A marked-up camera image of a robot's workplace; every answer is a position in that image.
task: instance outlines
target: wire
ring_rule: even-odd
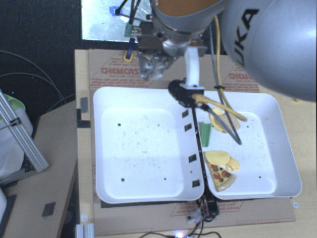
[[[118,15],[120,15],[120,16],[122,16],[122,17],[130,18],[129,15],[125,15],[125,14],[122,14],[122,13],[120,13],[120,14],[118,14]],[[136,18],[136,17],[133,17],[133,19],[134,19],[134,20],[141,21],[141,22],[147,22],[147,21],[144,20],[144,19],[140,19],[140,18]]]
[[[211,222],[211,221],[213,221],[215,219],[215,216],[213,216],[211,219],[208,219],[208,217],[206,217],[205,219],[204,219],[204,221],[205,222]]]
[[[131,1],[131,9],[130,9],[130,19],[129,19],[129,24],[133,24],[133,16],[134,16],[134,2],[135,0]]]
[[[16,76],[16,75],[24,75],[24,76],[30,76],[30,77],[35,77],[35,78],[41,79],[44,82],[46,82],[47,84],[49,84],[52,88],[54,88],[54,90],[57,92],[57,94],[59,96],[63,96],[62,93],[59,91],[59,89],[53,83],[51,83],[50,81],[48,81],[47,79],[45,79],[45,78],[43,78],[41,76],[38,76],[38,75],[35,75],[35,74],[32,74],[32,73],[24,73],[24,72],[7,73],[7,74],[4,74],[4,75],[1,75],[0,78],[5,78],[5,77],[9,77],[9,76]]]
[[[215,234],[217,235],[219,238],[222,238],[221,235],[218,232],[212,231],[212,232],[208,232],[208,233],[204,233],[204,234],[196,234],[193,233],[193,235],[198,236],[197,238],[199,238],[200,236],[207,236],[207,235],[212,235]]]
[[[161,237],[166,237],[166,238],[175,238],[175,236],[166,236],[166,235],[163,235],[160,233],[155,233],[155,232],[148,232],[148,233],[140,236],[139,238],[143,238],[143,237],[148,236],[148,235],[156,235],[156,236],[161,236]]]
[[[119,15],[119,14],[120,14],[121,9],[124,7],[124,5],[127,3],[127,1],[128,1],[128,0],[123,0],[122,4],[121,4],[117,9],[114,10],[114,13],[115,13],[116,15]]]
[[[221,119],[219,118],[219,116],[217,116],[217,114],[216,114],[214,111],[212,111],[212,109],[211,109],[207,104],[202,104],[202,105],[201,105],[200,107],[198,107],[198,108],[200,108],[200,109],[202,109],[202,110],[204,110],[204,111],[210,113],[212,116],[214,116],[214,118],[216,118],[216,120],[220,123],[220,125],[229,133],[229,135],[230,135],[239,145],[242,144],[241,139],[239,138],[239,136],[237,136],[236,134],[234,134],[234,133],[232,132],[232,130],[230,130],[230,129],[228,128],[228,126],[223,122],[223,120],[221,120]]]
[[[68,95],[67,97],[65,97],[64,99],[56,102],[53,106],[51,106],[49,109],[48,109],[48,112],[52,111],[57,105],[61,104],[63,101],[66,101],[67,99],[71,98],[71,97],[74,97],[75,94],[71,94],[71,95]]]
[[[204,229],[204,221],[202,221],[202,226],[201,226],[201,228],[200,228],[200,232],[199,232],[199,234],[198,234],[198,237],[197,237],[197,238],[199,238],[199,237],[202,235],[202,233],[203,233],[203,229]]]
[[[222,85],[222,82],[221,82],[221,76],[220,76],[220,42],[221,42],[221,37],[220,37],[220,26],[219,26],[219,20],[218,20],[218,17],[215,16],[214,17],[214,23],[215,23],[215,26],[216,26],[216,34],[217,34],[217,47],[216,47],[216,74],[217,74],[217,78],[218,78],[218,86],[221,86]],[[220,88],[220,93],[221,93],[221,96],[224,100],[224,102],[226,103],[226,105],[230,108],[231,105],[229,104],[224,92],[223,92],[223,89]]]
[[[42,68],[40,68],[37,64],[33,63],[32,61],[28,60],[27,58],[25,58],[25,57],[23,57],[23,56],[20,56],[20,55],[18,55],[18,54],[16,54],[16,53],[12,53],[12,52],[5,51],[5,50],[0,50],[0,53],[7,54],[7,55],[11,55],[11,56],[20,58],[20,59],[22,59],[22,60],[24,60],[24,61],[30,63],[30,64],[33,65],[35,68],[37,68],[41,73],[43,73],[43,74],[46,76],[46,78],[50,81],[50,83],[51,83],[54,87],[56,87],[56,85],[55,85],[54,81],[51,79],[51,77],[48,76],[48,75],[46,74],[46,72],[45,72]],[[60,91],[59,91],[59,95],[60,95],[60,96],[59,96],[60,99],[64,98],[64,96],[60,93]]]
[[[209,26],[209,34],[210,34],[210,46],[211,46],[211,59],[212,59],[212,68],[213,68],[213,74],[214,74],[214,78],[215,78],[215,82],[216,82],[216,88],[217,88],[217,92],[218,92],[218,95],[219,95],[219,99],[220,99],[220,102],[224,105],[225,102],[224,100],[226,100],[226,104],[228,106],[230,106],[229,102],[227,101],[225,95],[224,95],[224,92],[223,92],[223,88],[219,87],[220,85],[222,85],[222,82],[221,82],[221,76],[220,76],[220,69],[219,69],[219,57],[220,57],[220,26],[219,26],[219,20],[218,20],[218,17],[215,16],[214,18],[215,20],[215,26],[216,26],[216,36],[217,36],[217,50],[216,50],[216,54],[217,54],[217,57],[215,58],[214,57],[214,51],[213,51],[213,40],[212,40],[212,31],[211,31],[211,25]],[[238,143],[238,144],[241,144],[241,139],[237,133],[237,130],[232,122],[232,119],[231,117],[229,116],[228,112],[225,111],[225,114],[228,118],[228,121],[230,123],[230,126],[233,130],[233,134],[235,135],[234,137],[234,140]]]
[[[205,95],[193,94],[192,95],[192,99],[195,100],[195,104],[198,104],[198,103],[210,103],[210,104],[213,104],[213,105],[215,105],[215,106],[217,106],[219,108],[222,108],[223,110],[233,114],[235,117],[237,117],[237,119],[239,119],[241,121],[246,121],[247,120],[243,115],[239,114],[238,112],[235,112],[232,108],[227,107],[224,104],[221,104],[221,103],[219,103],[217,101],[214,101],[214,100],[208,98]]]
[[[198,222],[198,223],[195,225],[194,229],[193,229],[187,236],[192,236],[193,233],[197,230],[199,224],[200,224],[200,222]]]

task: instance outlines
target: metal plate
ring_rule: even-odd
[[[83,40],[128,42],[124,37],[125,26],[129,19],[124,16],[113,16],[110,8],[119,7],[123,0],[82,0],[82,38]],[[125,15],[130,14],[131,0],[122,9]],[[151,13],[150,0],[141,0],[135,15],[146,20]]]

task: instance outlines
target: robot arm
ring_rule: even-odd
[[[153,0],[152,22],[135,27],[141,75],[157,79],[223,11],[222,43],[258,83],[316,101],[317,0]]]

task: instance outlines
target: wooden table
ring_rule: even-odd
[[[16,195],[4,238],[60,237],[77,175],[75,102],[41,116],[34,142],[50,166],[4,189]],[[52,203],[52,214],[43,218]]]
[[[76,51],[76,95],[77,108],[80,109],[81,98],[87,98],[89,93],[88,51]],[[254,237],[316,237],[317,234],[317,167],[316,167],[316,104],[295,101],[291,98],[274,93],[263,87],[260,91],[268,93],[276,98],[280,105],[285,127],[293,149],[295,160],[301,176],[303,190],[301,194],[293,198],[299,208],[294,209],[296,221],[287,223],[272,223],[265,225],[234,226],[223,228],[205,229],[205,232],[217,231],[223,238],[254,238]],[[90,120],[89,111],[82,113],[82,120]],[[79,188],[80,188],[80,212],[87,214],[87,219],[81,223],[94,222],[93,184],[91,155],[87,151],[91,149],[90,130],[79,128],[78,141],[84,142],[85,148],[78,150]],[[174,235],[174,231],[164,232]],[[107,238],[138,238],[142,234],[111,235]]]

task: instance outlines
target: tray hole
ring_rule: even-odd
[[[188,116],[188,114],[189,114],[189,113],[188,113],[188,110],[186,110],[186,111],[184,111],[184,112],[182,113],[182,117],[185,118],[185,117]]]
[[[188,131],[191,128],[192,128],[192,124],[191,123],[186,125],[186,126],[184,126],[185,131]]]
[[[194,187],[198,187],[198,186],[200,186],[199,180],[194,180],[192,187],[194,188]]]
[[[191,156],[188,157],[189,163],[191,163],[191,162],[193,162],[193,161],[195,161],[195,160],[197,160],[196,154],[193,154],[193,155],[191,155]]]

